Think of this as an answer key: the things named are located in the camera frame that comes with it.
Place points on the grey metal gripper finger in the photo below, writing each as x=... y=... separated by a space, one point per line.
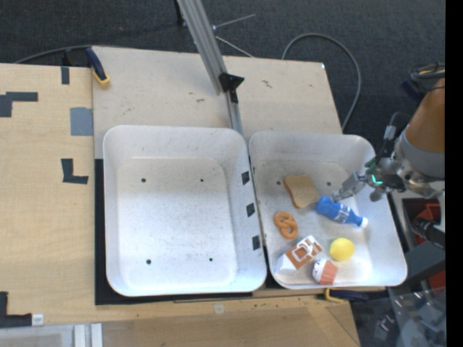
x=378 y=194
x=349 y=187

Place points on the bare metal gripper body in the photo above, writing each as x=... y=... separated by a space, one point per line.
x=396 y=177

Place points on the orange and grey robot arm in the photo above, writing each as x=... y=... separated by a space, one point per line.
x=427 y=121

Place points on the blue bottle with white cap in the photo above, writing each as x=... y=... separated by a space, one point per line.
x=336 y=212

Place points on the brown bread slice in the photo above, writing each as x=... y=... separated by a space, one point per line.
x=302 y=190

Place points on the white plastic tray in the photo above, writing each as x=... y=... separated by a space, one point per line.
x=380 y=251
x=173 y=212

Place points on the yellow ball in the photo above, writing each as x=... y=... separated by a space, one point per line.
x=342 y=249

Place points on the orange pretzel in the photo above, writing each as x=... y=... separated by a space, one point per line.
x=285 y=226

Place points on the orange and white carton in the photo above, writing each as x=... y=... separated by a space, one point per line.
x=300 y=253

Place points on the white and pink cup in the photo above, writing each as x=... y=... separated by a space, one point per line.
x=325 y=271

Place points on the black cylinder on white bracket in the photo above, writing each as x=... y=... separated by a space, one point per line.
x=430 y=231

